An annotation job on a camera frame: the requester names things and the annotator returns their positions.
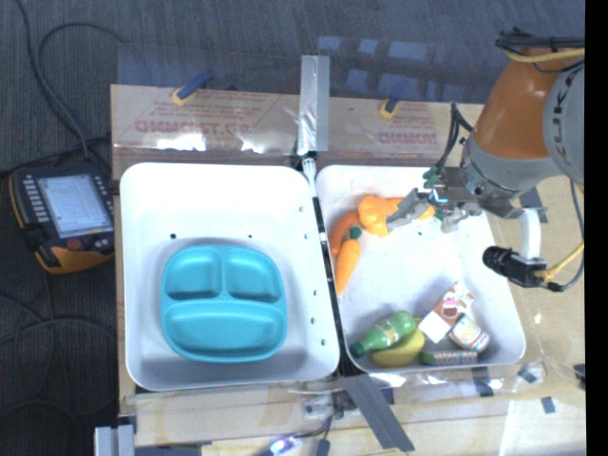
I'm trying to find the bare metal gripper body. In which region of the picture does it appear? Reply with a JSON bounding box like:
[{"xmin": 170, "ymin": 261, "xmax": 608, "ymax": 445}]
[{"xmin": 429, "ymin": 165, "xmax": 526, "ymax": 221}]

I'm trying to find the yellow orange toy bread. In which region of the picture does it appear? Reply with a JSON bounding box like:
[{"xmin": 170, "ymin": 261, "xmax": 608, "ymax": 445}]
[{"xmin": 356, "ymin": 195, "xmax": 436, "ymax": 238}]

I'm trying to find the white plastic tray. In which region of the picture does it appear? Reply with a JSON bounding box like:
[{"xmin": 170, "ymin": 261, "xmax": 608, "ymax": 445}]
[
  {"xmin": 119, "ymin": 161, "xmax": 341, "ymax": 392},
  {"xmin": 314, "ymin": 163, "xmax": 527, "ymax": 374}
]

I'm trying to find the orange sausage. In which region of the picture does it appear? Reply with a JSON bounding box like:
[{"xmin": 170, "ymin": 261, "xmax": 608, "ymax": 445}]
[{"xmin": 328, "ymin": 210, "xmax": 362, "ymax": 258}]

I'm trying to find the orange carrot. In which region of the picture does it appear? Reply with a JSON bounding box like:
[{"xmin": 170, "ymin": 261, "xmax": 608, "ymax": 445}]
[{"xmin": 334, "ymin": 225, "xmax": 365, "ymax": 297}]

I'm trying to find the white carton with brown print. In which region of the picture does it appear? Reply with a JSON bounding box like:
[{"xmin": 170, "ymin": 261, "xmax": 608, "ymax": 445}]
[{"xmin": 417, "ymin": 282, "xmax": 476, "ymax": 345}]

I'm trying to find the small white printed can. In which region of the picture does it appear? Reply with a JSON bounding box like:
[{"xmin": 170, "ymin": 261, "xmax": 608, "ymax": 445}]
[{"xmin": 447, "ymin": 313, "xmax": 491, "ymax": 353}]

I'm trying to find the yellow banana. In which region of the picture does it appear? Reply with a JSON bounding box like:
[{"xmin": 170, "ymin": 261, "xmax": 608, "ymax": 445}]
[{"xmin": 370, "ymin": 318, "xmax": 427, "ymax": 369}]

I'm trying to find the blue divided plate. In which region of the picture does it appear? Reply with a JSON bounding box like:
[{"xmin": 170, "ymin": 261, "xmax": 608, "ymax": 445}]
[{"xmin": 160, "ymin": 244, "xmax": 289, "ymax": 364}]

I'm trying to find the brown cardboard board, red print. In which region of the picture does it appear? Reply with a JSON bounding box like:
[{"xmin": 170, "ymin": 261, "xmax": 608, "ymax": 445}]
[{"xmin": 109, "ymin": 83, "xmax": 586, "ymax": 448}]

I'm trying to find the black cylinder on white bracket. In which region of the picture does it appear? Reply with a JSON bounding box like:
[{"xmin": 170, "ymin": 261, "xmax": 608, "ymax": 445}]
[{"xmin": 482, "ymin": 206, "xmax": 548, "ymax": 288}]

